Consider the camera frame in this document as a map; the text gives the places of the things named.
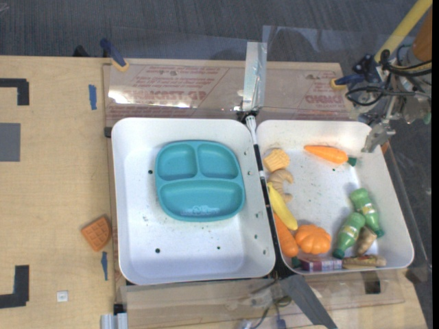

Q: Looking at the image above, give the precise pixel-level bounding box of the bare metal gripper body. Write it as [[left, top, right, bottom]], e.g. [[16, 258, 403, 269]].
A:
[[383, 93, 432, 130]]

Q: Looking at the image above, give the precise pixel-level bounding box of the orange carrot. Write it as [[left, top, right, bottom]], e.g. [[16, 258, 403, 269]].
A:
[[303, 145, 357, 167], [273, 212, 302, 269]]

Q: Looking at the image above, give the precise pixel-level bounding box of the green bottle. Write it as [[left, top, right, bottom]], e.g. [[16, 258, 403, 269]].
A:
[[332, 212, 366, 260], [349, 187, 385, 239]]

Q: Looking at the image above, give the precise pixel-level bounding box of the white plastic tray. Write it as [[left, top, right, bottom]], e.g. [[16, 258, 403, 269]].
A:
[[110, 117, 277, 286], [255, 119, 415, 276]]

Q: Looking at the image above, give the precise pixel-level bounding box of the yellow ridged toy food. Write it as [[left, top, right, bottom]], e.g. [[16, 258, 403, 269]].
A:
[[262, 148, 291, 173]]

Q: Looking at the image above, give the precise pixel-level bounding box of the beige toy potato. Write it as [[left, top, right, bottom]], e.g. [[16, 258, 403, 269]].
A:
[[355, 226, 378, 257]]

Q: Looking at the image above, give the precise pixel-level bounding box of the beige toy croissant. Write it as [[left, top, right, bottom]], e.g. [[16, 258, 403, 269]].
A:
[[267, 169, 295, 204]]

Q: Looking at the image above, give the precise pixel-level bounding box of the yellow banana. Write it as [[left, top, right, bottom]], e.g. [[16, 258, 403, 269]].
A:
[[267, 182, 298, 232]]

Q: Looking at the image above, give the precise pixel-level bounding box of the thin black and white rod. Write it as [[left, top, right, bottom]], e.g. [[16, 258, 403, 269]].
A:
[[244, 114, 281, 270]]

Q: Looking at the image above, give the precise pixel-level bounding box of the orange pumpkin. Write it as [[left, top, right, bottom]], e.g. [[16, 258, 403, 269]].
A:
[[294, 224, 333, 256]]

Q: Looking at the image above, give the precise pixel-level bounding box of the slice of pizza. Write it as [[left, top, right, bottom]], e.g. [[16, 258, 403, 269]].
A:
[[342, 254, 388, 271]]

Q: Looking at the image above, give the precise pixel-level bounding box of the red and purple carton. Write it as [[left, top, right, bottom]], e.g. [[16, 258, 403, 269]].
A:
[[300, 257, 344, 273]]

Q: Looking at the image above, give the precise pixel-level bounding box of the teal divided plate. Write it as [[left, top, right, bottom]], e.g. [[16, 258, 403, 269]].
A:
[[154, 140, 246, 223]]

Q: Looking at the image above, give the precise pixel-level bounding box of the orange waffle biscuit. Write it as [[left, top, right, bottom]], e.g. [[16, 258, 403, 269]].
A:
[[80, 215, 112, 252]]

